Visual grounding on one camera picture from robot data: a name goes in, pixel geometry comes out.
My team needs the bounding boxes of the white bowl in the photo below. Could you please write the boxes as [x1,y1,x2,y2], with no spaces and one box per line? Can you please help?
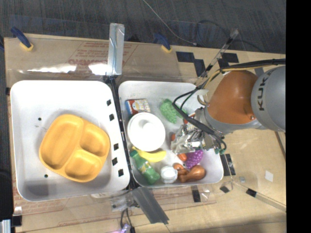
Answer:
[127,112,166,152]

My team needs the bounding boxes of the red and blue carton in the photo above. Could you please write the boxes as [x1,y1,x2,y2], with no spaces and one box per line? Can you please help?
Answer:
[124,98,151,115]

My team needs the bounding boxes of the green plastic bottle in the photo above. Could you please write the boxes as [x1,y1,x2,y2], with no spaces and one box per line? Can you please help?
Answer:
[129,150,161,185]

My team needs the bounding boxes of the brown chicken drumstick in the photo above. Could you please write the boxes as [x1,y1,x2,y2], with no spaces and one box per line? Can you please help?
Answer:
[179,165,207,183]

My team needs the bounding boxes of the small white cup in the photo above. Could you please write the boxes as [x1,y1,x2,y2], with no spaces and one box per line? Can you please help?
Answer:
[160,166,178,184]

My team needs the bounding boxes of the white plastic tray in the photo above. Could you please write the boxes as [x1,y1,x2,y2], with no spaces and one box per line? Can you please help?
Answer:
[9,80,131,202]
[118,80,224,188]

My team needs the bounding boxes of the purple grapes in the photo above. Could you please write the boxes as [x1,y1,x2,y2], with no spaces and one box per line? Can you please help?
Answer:
[184,149,204,169]

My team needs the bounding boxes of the small brown toy food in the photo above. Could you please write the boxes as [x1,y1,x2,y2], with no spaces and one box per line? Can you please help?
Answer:
[172,163,189,176]

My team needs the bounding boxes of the orange divided plate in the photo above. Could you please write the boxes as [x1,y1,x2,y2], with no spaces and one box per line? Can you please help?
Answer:
[38,114,111,183]

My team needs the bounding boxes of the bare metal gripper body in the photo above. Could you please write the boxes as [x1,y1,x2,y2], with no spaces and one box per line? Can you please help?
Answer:
[171,107,221,155]

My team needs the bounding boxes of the brown cardboard board red print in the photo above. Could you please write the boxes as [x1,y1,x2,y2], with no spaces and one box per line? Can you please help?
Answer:
[3,33,217,230]

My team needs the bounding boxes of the yellow banana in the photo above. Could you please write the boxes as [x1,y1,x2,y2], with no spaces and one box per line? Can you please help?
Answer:
[132,146,167,163]

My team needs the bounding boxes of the green grapes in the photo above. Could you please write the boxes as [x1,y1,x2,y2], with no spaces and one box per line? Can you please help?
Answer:
[159,99,188,124]

